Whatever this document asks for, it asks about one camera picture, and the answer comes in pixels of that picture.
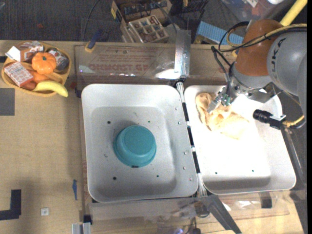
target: white tray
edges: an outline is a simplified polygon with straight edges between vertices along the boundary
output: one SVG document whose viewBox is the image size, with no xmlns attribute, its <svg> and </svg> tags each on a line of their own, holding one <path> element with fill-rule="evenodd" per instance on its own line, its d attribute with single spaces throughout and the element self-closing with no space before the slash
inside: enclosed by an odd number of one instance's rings
<svg viewBox="0 0 312 234">
<path fill-rule="evenodd" d="M 216 93 L 221 86 L 190 86 L 185 101 L 199 167 L 207 189 L 217 195 L 291 189 L 296 183 L 293 166 L 280 130 L 255 121 L 255 109 L 282 115 L 278 97 L 262 104 L 241 96 L 233 110 L 250 121 L 240 140 L 211 132 L 201 123 L 195 97 Z"/>
<path fill-rule="evenodd" d="M 99 202 L 188 197 L 198 181 L 179 93 L 166 85 L 92 84 L 82 91 L 88 189 Z M 156 139 L 156 156 L 131 168 L 113 151 L 116 135 L 139 124 Z"/>
</svg>

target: wooden table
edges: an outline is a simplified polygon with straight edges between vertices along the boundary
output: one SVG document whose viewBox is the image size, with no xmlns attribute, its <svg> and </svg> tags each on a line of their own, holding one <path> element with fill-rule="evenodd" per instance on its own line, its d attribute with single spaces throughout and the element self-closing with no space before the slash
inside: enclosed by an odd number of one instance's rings
<svg viewBox="0 0 312 234">
<path fill-rule="evenodd" d="M 0 40 L 0 56 L 4 56 L 18 42 Z M 75 60 L 74 46 L 80 45 L 80 42 L 47 43 L 65 50 L 72 60 Z M 194 48 L 201 51 L 208 47 Z M 10 209 L 11 190 L 21 189 L 21 215 L 19 219 L 0 221 L 0 232 L 3 234 L 70 234 L 72 223 L 82 221 L 85 204 L 79 130 L 80 99 L 70 86 L 73 81 L 74 67 L 66 82 L 68 98 L 58 95 L 36 97 L 15 91 L 15 115 L 0 116 L 0 210 Z M 9 88 L 2 79 L 0 88 Z M 72 188 L 74 180 L 78 185 L 77 200 Z M 294 204 L 285 202 L 287 215 L 242 219 L 236 223 L 243 233 L 248 234 L 303 233 Z M 41 216 L 41 208 L 49 208 L 49 215 Z M 198 224 L 198 227 L 202 233 L 223 230 L 219 223 Z M 105 228 L 92 228 L 93 234 L 146 233 L 138 229 L 108 232 Z"/>
</svg>

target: blue object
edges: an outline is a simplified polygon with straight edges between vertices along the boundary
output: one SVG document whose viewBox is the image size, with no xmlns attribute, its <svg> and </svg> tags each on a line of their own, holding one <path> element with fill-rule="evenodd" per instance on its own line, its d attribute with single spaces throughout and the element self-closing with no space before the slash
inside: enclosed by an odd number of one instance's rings
<svg viewBox="0 0 312 234">
<path fill-rule="evenodd" d="M 226 33 L 225 30 L 201 21 L 197 28 L 196 36 L 200 35 L 210 40 L 213 40 L 216 43 L 220 43 L 225 33 Z M 243 42 L 243 37 L 240 37 L 236 34 L 231 34 L 230 41 L 235 44 L 240 44 Z M 226 42 L 226 38 L 223 39 L 221 45 L 228 45 L 228 43 Z"/>
<path fill-rule="evenodd" d="M 156 155 L 154 135 L 145 127 L 132 125 L 123 129 L 114 140 L 117 158 L 130 167 L 142 167 Z"/>
<path fill-rule="evenodd" d="M 75 200 L 77 200 L 77 180 L 73 180 L 73 191 L 74 191 L 74 195 L 75 195 Z"/>
<path fill-rule="evenodd" d="M 96 43 L 96 41 L 100 38 L 100 36 L 102 35 L 103 30 L 102 29 L 98 29 L 97 32 L 93 35 L 91 41 L 88 44 L 88 48 L 92 49 Z"/>
</svg>

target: cloth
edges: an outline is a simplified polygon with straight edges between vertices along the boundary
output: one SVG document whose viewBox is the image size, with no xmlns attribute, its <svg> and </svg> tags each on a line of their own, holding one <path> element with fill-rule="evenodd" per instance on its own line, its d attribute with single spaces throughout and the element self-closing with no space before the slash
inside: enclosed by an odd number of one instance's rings
<svg viewBox="0 0 312 234">
<path fill-rule="evenodd" d="M 234 139 L 240 139 L 249 125 L 243 116 L 232 111 L 231 106 L 218 106 L 211 114 L 206 110 L 216 95 L 209 93 L 198 94 L 195 98 L 200 120 L 211 131 L 219 132 Z"/>
</svg>

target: black cable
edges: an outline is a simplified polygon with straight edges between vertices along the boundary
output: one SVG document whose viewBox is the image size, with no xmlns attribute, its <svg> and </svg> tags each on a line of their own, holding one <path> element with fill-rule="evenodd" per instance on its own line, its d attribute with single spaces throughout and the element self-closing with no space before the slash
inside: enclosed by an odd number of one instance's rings
<svg viewBox="0 0 312 234">
<path fill-rule="evenodd" d="M 281 91 L 283 94 L 285 94 L 286 96 L 288 96 L 291 100 L 293 100 L 297 105 L 300 105 L 300 103 L 294 98 L 294 96 L 284 90 Z M 294 126 L 290 126 L 289 128 L 292 129 L 300 129 L 301 127 L 303 127 L 305 124 L 307 123 L 306 119 L 304 118 L 301 123 L 298 125 L 298 123 Z"/>
<path fill-rule="evenodd" d="M 193 222 L 195 223 L 195 228 L 196 228 L 196 217 L 193 217 L 193 218 L 191 219 L 191 223 L 190 223 L 190 225 L 189 225 L 189 229 L 187 230 L 186 233 L 183 233 L 183 234 L 188 234 L 188 233 L 190 232 L 191 227 L 192 227 L 192 225 L 193 225 Z"/>
<path fill-rule="evenodd" d="M 82 34 L 82 35 L 83 35 L 83 38 L 82 38 L 83 40 L 84 40 L 84 35 L 85 35 L 85 32 L 86 32 L 87 25 L 88 25 L 88 23 L 89 23 L 89 19 L 90 19 L 90 17 L 91 17 L 91 14 L 92 14 L 93 10 L 95 9 L 95 7 L 97 6 L 97 4 L 98 4 L 100 1 L 101 1 L 101 0 L 97 0 L 97 1 L 96 1 L 96 3 L 93 5 L 93 7 L 91 8 L 91 10 L 90 10 L 90 12 L 89 12 L 89 14 L 88 14 L 87 22 L 86 22 L 86 24 L 85 24 L 85 26 L 84 26 L 84 30 L 83 30 L 83 34 Z M 162 13 L 163 13 L 164 15 L 167 16 L 167 18 L 169 19 L 170 23 L 173 25 L 175 31 L 177 32 L 176 26 L 175 26 L 174 22 L 172 21 L 172 19 L 170 18 L 170 16 L 168 15 L 168 13 L 167 13 L 162 7 L 160 7 L 160 5 L 159 5 L 157 2 L 155 2 L 154 0 L 149 0 L 149 1 L 150 1 L 150 2 L 153 2 L 154 4 L 156 4 L 156 6 L 162 11 Z"/>
<path fill-rule="evenodd" d="M 206 217 L 209 216 L 209 214 L 210 214 L 210 213 L 207 213 L 206 215 L 197 215 L 197 216 L 200 217 L 200 218 L 206 218 Z"/>
<path fill-rule="evenodd" d="M 228 60 L 226 60 L 226 58 L 214 47 L 214 46 L 211 46 L 211 50 L 214 54 L 214 58 L 216 60 L 216 62 L 219 64 L 220 68 L 222 69 L 222 71 L 224 72 L 225 76 L 226 76 L 226 82 L 227 82 L 227 87 L 226 87 L 226 93 L 229 94 L 230 92 L 230 83 L 231 83 L 231 80 L 230 80 L 230 76 L 229 74 L 226 72 L 224 66 L 222 65 L 222 63 L 220 62 L 220 60 L 218 59 L 218 56 L 217 54 L 219 54 L 222 59 L 229 65 L 229 67 L 231 67 L 230 63 L 228 62 Z"/>
<path fill-rule="evenodd" d="M 223 37 L 221 38 L 221 41 L 220 41 L 219 45 L 218 45 L 218 50 L 219 50 L 219 51 L 222 51 L 221 48 L 220 48 L 220 47 L 221 47 L 221 43 L 222 43 L 223 39 L 226 37 L 226 35 L 227 35 L 231 30 L 236 29 L 236 28 L 238 28 L 238 27 L 247 26 L 248 24 L 249 24 L 248 21 L 239 22 L 239 23 L 235 24 L 234 26 L 232 26 L 227 32 L 225 32 L 224 35 L 223 35 Z"/>
<path fill-rule="evenodd" d="M 279 32 L 276 32 L 276 33 L 270 35 L 269 37 L 267 37 L 266 34 L 264 34 L 264 35 L 261 35 L 261 36 L 258 36 L 258 37 L 256 37 L 256 38 L 254 38 L 254 39 L 251 39 L 250 41 L 248 41 L 248 42 L 246 42 L 246 43 L 244 43 L 244 44 L 242 44 L 242 45 L 240 45 L 240 46 L 238 46 L 238 47 L 233 47 L 233 48 L 231 48 L 231 49 L 225 49 L 225 50 L 219 49 L 219 51 L 220 51 L 220 52 L 232 52 L 232 51 L 235 51 L 235 50 L 240 49 L 240 48 L 248 48 L 248 47 L 257 45 L 257 44 L 260 43 L 260 42 L 263 42 L 263 41 L 265 41 L 265 40 L 268 40 L 268 39 L 271 39 L 271 38 L 274 38 L 274 37 L 278 37 L 278 36 L 280 36 L 280 35 L 282 35 L 282 34 L 284 34 L 284 33 L 288 33 L 288 32 L 306 32 L 307 30 L 308 30 L 307 27 L 294 27 L 294 28 L 283 29 L 283 30 L 281 30 L 281 31 L 279 31 Z M 256 42 L 254 42 L 254 43 L 251 44 L 251 42 L 253 42 L 253 41 L 257 40 L 257 39 L 260 39 L 260 38 L 262 38 L 263 36 L 265 37 L 264 39 L 261 39 L 261 40 L 256 41 Z"/>
</svg>

